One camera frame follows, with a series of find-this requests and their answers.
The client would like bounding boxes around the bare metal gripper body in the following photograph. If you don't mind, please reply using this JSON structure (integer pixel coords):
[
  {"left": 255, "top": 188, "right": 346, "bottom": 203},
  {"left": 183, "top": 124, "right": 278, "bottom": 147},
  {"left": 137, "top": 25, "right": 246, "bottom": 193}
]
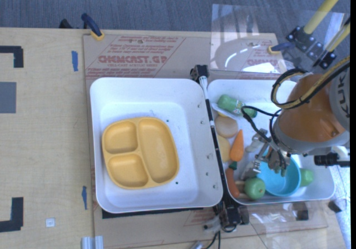
[{"left": 265, "top": 146, "right": 292, "bottom": 176}]

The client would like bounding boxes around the green apple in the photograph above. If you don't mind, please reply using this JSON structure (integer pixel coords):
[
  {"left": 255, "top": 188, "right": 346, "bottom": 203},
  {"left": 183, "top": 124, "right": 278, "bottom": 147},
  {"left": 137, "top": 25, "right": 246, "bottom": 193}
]
[{"left": 244, "top": 177, "right": 266, "bottom": 200}]

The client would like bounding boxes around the brown sausage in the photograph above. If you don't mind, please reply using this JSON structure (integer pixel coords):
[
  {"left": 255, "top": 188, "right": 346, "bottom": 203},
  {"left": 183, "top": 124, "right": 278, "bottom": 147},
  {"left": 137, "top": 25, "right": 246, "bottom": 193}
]
[{"left": 225, "top": 167, "right": 241, "bottom": 199}]

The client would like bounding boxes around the orange carrot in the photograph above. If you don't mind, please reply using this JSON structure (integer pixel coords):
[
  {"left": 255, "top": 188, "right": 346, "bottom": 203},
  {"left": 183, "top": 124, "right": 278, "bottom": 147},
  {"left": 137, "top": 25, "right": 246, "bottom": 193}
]
[{"left": 228, "top": 129, "right": 245, "bottom": 171}]

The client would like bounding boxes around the blue bowl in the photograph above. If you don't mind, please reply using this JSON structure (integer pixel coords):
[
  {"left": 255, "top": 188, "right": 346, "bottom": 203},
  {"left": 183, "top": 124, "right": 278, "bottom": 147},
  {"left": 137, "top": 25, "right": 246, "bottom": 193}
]
[{"left": 255, "top": 152, "right": 302, "bottom": 197}]

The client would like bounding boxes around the green cup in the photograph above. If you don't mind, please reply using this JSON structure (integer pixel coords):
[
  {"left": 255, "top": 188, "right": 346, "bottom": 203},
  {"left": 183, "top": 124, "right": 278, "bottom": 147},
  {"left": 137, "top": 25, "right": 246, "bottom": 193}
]
[{"left": 299, "top": 168, "right": 315, "bottom": 187}]

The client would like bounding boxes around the yellow toy food piece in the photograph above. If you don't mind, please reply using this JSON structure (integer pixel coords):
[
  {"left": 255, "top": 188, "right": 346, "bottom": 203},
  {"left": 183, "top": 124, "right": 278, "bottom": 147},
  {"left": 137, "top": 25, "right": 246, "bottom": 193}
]
[{"left": 216, "top": 134, "right": 232, "bottom": 163}]

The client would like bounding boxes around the beige round biscuit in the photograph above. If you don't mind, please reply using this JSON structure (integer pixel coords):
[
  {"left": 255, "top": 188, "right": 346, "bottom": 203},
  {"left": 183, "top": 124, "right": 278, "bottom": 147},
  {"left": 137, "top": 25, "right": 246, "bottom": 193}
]
[{"left": 214, "top": 114, "right": 239, "bottom": 139}]

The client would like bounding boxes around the white plastic tray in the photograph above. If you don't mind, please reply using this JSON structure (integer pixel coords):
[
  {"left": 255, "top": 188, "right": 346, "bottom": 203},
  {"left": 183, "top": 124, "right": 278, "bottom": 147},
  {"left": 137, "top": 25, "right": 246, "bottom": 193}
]
[
  {"left": 207, "top": 78, "right": 336, "bottom": 206},
  {"left": 89, "top": 77, "right": 224, "bottom": 214}
]

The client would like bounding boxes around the white packet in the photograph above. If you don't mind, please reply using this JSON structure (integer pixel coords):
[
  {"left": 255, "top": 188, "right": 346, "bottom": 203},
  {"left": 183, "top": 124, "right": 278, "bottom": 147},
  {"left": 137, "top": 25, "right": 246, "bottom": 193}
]
[{"left": 211, "top": 102, "right": 243, "bottom": 119}]

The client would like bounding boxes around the thin black and white rod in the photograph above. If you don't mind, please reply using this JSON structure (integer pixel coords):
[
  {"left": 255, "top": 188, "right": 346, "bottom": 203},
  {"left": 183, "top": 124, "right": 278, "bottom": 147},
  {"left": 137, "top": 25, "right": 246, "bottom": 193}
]
[{"left": 199, "top": 74, "right": 232, "bottom": 205}]

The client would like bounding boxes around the green plastic bottle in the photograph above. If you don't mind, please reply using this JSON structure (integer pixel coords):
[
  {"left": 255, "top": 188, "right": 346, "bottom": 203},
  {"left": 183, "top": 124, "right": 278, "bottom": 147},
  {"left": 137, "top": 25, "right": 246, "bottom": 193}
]
[{"left": 216, "top": 94, "right": 258, "bottom": 118}]

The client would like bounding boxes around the yellow divided plate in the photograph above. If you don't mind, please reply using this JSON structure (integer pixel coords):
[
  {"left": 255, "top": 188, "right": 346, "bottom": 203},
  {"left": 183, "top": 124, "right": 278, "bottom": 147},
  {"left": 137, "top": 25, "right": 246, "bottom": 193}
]
[{"left": 101, "top": 116, "right": 180, "bottom": 191}]

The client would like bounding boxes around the brown cardboard board red print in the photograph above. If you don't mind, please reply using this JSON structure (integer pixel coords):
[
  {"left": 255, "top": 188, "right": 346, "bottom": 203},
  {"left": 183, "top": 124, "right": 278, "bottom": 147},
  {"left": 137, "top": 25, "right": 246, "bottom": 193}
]
[{"left": 82, "top": 29, "right": 329, "bottom": 249}]

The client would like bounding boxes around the black cylinder on white bracket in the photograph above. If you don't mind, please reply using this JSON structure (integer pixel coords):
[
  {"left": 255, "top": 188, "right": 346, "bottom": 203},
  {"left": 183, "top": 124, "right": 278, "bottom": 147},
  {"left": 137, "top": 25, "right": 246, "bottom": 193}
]
[{"left": 314, "top": 145, "right": 350, "bottom": 168}]

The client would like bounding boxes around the black block with thin wires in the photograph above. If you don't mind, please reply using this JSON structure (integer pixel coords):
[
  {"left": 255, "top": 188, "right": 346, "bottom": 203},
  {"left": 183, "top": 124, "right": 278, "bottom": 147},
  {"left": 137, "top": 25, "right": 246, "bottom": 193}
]
[
  {"left": 190, "top": 64, "right": 210, "bottom": 81},
  {"left": 219, "top": 205, "right": 250, "bottom": 228}
]

